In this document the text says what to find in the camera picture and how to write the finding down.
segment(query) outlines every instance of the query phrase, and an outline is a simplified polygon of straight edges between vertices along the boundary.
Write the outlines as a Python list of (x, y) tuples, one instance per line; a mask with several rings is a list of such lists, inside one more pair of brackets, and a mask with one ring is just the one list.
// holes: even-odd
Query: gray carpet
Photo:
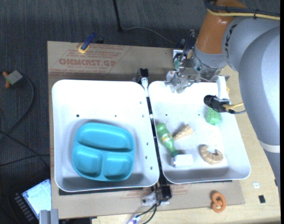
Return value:
[[(240, 0), (249, 8), (280, 12), (280, 0)], [(33, 83), (35, 96), (24, 118), (10, 127), (26, 111), (31, 101), (27, 80), (4, 88), (0, 75), (1, 130), (0, 165), (49, 154), (47, 41), (83, 42), (91, 32), (104, 37), (105, 44), (175, 47), (189, 30), (199, 32), (206, 14), (203, 0), (116, 0), (121, 25), (155, 30), (117, 31), (112, 0), (0, 0), (0, 71), (18, 70)], [(10, 188), (41, 172), (40, 159), (30, 159), (0, 167), (0, 224), (15, 223), (6, 194)]]

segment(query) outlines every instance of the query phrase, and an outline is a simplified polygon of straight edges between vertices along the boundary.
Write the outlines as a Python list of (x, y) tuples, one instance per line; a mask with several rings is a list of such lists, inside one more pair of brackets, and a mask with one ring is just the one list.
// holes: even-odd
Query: green bottle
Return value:
[(156, 125), (156, 133), (161, 143), (170, 151), (171, 156), (177, 155), (178, 151), (174, 147), (174, 139), (164, 123)]

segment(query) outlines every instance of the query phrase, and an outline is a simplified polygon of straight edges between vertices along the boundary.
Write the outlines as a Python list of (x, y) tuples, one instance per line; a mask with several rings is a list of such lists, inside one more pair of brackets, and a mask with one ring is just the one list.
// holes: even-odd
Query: blue plastic tray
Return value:
[(135, 162), (132, 134), (118, 126), (86, 123), (76, 132), (72, 164), (85, 178), (116, 182), (128, 179)]

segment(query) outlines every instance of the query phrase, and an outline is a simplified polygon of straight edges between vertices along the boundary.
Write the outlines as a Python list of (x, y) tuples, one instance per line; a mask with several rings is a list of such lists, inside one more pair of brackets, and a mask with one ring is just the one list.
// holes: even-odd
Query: gray robot arm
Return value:
[[(216, 0), (215, 8), (222, 7), (226, 12), (247, 11), (237, 0)], [(166, 77), (166, 84), (180, 93), (194, 82), (214, 82), (227, 64), (237, 71), (245, 109), (273, 169), (280, 197), (280, 17), (254, 13), (235, 18), (221, 12), (206, 15), (191, 58), (180, 64), (175, 61), (176, 71)]]
[(236, 18), (222, 42), (228, 65), (239, 73), (250, 122), (280, 185), (280, 22)]

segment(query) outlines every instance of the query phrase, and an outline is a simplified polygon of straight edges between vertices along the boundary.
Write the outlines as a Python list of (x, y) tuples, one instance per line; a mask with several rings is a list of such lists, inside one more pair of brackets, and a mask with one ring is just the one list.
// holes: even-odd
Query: white sponge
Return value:
[(194, 163), (192, 154), (178, 154), (171, 157), (171, 165), (175, 168), (191, 166)]

